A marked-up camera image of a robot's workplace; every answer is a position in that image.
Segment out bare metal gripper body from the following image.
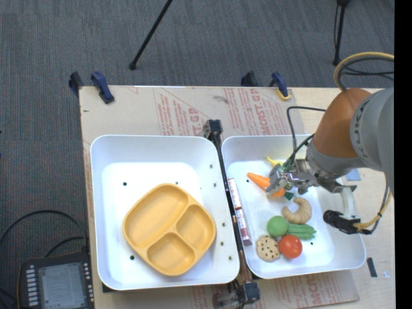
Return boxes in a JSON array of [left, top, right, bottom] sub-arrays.
[[284, 158, 326, 195]]

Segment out orange carrot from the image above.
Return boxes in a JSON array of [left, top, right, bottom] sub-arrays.
[[247, 172, 294, 201]]

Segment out green ball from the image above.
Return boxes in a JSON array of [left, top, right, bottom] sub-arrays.
[[267, 215, 289, 238]]

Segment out tan croissant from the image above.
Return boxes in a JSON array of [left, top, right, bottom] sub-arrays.
[[281, 197, 313, 225]]

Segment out red and white packet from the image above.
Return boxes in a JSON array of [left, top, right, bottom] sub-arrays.
[[227, 178, 253, 247]]

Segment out green pea pods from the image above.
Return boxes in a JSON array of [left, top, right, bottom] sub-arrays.
[[286, 223, 317, 241]]

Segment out thin black and white rod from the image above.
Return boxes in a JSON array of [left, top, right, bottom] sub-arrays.
[[212, 133, 250, 283]]

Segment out red tomato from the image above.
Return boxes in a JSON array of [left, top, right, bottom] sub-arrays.
[[278, 234, 303, 259]]

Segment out tan chocolate chip biscuit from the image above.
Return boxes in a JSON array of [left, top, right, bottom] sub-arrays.
[[256, 235, 281, 263]]

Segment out white plastic tray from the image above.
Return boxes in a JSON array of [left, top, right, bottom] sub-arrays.
[[89, 135, 241, 291], [221, 135, 367, 279]]

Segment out brown cardboard board red print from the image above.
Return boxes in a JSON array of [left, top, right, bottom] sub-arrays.
[[79, 85, 361, 309]]

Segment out yellow divided plate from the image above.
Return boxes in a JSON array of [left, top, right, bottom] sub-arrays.
[[122, 183, 217, 277]]

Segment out black cylinder on white bracket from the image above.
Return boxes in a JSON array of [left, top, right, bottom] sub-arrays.
[[323, 180, 362, 235]]

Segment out black block with thin wires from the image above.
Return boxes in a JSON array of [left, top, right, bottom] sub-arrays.
[[236, 281, 261, 304], [201, 119, 224, 140]]

